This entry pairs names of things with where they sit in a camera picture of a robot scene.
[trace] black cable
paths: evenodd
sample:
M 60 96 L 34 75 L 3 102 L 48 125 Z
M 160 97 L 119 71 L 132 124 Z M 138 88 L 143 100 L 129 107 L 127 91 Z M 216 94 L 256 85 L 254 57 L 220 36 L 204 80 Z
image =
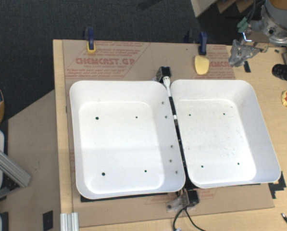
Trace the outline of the black cable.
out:
M 201 231 L 205 231 L 204 229 L 199 228 L 199 227 L 192 221 L 190 215 L 189 215 L 188 212 L 187 212 L 187 207 L 186 207 L 184 210 L 185 210 L 185 212 L 186 212 L 186 214 L 187 214 L 187 216 L 188 216 L 190 222 L 192 223 L 192 225 L 195 226 L 197 229 L 199 229 L 199 230 L 201 230 Z
M 178 218 L 178 216 L 182 213 L 184 209 L 180 209 L 177 214 L 175 215 L 174 217 L 174 220 L 173 220 L 173 231 L 176 231 L 176 228 L 175 228 L 175 222 L 176 222 L 176 219 Z
M 179 217 L 179 215 L 180 215 L 183 211 L 186 212 L 186 214 L 187 214 L 187 216 L 188 216 L 188 218 L 189 218 L 189 220 L 190 220 L 190 222 L 192 223 L 193 226 L 195 226 L 197 229 L 199 229 L 199 230 L 201 230 L 201 231 L 205 231 L 204 229 L 199 228 L 199 227 L 192 221 L 192 219 L 191 219 L 189 213 L 187 212 L 187 206 L 186 206 L 185 208 L 179 210 L 178 213 L 176 214 L 176 216 L 174 217 L 174 220 L 173 220 L 173 231 L 176 231 L 175 222 L 176 222 L 177 218 Z
M 253 18 L 253 15 L 254 15 L 254 12 L 255 12 L 255 7 L 256 7 L 256 0 L 253 0 L 253 6 L 252 6 L 252 10 L 251 10 L 251 14 L 250 16 L 248 17 L 248 14 L 247 14 L 247 22 L 250 23 L 250 21 L 252 20 Z

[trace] dark carpet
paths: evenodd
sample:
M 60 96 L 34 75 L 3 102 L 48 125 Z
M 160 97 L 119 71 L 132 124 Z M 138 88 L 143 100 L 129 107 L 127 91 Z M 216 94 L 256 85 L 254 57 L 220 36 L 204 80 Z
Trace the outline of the dark carpet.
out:
M 241 18 L 215 4 L 196 18 L 190 0 L 0 0 L 5 119 L 54 89 L 53 39 L 82 39 L 92 26 L 96 40 L 183 43 L 192 30 L 195 41 L 204 31 L 210 44 L 231 44 Z

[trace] black bracket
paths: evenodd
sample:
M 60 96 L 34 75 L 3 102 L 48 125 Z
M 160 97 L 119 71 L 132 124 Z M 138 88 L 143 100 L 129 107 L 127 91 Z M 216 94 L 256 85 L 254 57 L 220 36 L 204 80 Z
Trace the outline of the black bracket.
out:
M 284 180 L 283 174 L 281 172 L 281 176 L 278 180 L 278 183 L 268 183 L 270 193 L 272 194 L 273 199 L 276 199 L 276 191 L 283 191 L 285 187 L 287 187 L 286 182 Z
M 53 228 L 53 211 L 49 211 L 43 214 L 43 231 L 47 231 Z
M 163 83 L 162 78 L 165 76 L 171 77 L 170 67 L 160 67 L 156 73 L 156 81 Z

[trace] wooden table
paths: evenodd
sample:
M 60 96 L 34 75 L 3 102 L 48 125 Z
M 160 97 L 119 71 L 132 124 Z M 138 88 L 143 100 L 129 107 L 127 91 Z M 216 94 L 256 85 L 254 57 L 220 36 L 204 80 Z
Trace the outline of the wooden table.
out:
M 281 93 L 287 90 L 287 81 L 280 80 L 272 75 L 271 70 L 275 64 L 283 64 L 281 53 L 286 48 L 277 48 L 275 52 L 270 48 L 267 53 L 259 53 L 249 59 L 251 73 L 246 73 L 243 67 L 234 68 L 236 79 L 249 82 L 255 89 L 259 105 L 262 110 L 267 129 L 274 145 L 278 161 L 283 171 L 287 185 L 287 107 L 281 103 Z M 68 151 L 67 116 L 65 112 L 65 82 L 63 66 L 63 44 L 62 40 L 53 41 L 55 93 L 57 111 L 57 133 L 59 154 L 59 178 L 60 178 L 60 200 L 61 212 L 72 213 L 72 188 L 70 177 L 70 160 Z M 225 214 L 213 214 L 194 217 L 194 222 L 207 231 L 236 231 L 236 230 L 287 230 L 287 224 L 281 217 L 281 213 L 287 215 L 287 187 L 284 191 L 276 192 L 277 199 L 274 200 L 275 208 L 243 211 Z M 81 231 L 171 231 L 172 219 L 161 219 L 144 222 L 133 222 L 125 224 L 114 224 L 97 227 L 81 228 Z M 192 231 L 195 228 L 188 218 L 181 217 L 176 223 L 183 231 Z

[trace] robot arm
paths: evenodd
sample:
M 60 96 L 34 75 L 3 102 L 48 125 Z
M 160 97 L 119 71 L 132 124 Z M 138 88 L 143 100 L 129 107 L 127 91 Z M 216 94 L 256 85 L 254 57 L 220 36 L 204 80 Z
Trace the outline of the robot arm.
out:
M 287 0 L 266 0 L 261 10 L 261 20 L 252 21 L 254 7 L 238 25 L 243 34 L 234 40 L 229 63 L 241 66 L 248 58 L 266 52 L 269 44 L 287 46 Z

